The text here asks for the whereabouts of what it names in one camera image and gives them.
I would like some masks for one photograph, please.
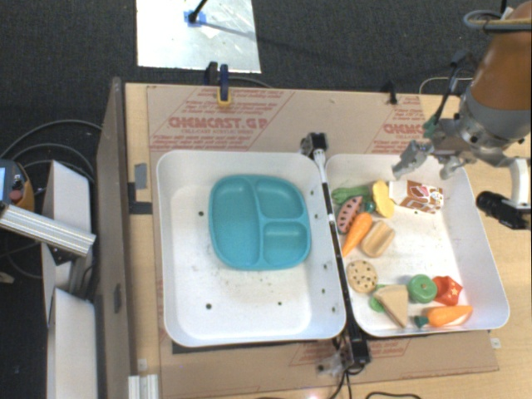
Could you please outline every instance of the toy carrot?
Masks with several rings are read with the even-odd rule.
[[[471,312],[473,312],[472,306],[440,306],[439,308],[430,308],[426,311],[425,316],[415,316],[414,322],[419,328],[427,323],[432,327],[441,327],[462,316],[469,315]]]
[[[342,247],[342,256],[345,257],[347,254],[354,249],[364,236],[369,232],[369,229],[372,227],[373,218],[372,215],[366,212],[358,214],[352,222],[351,228],[346,235],[346,241],[343,243]]]

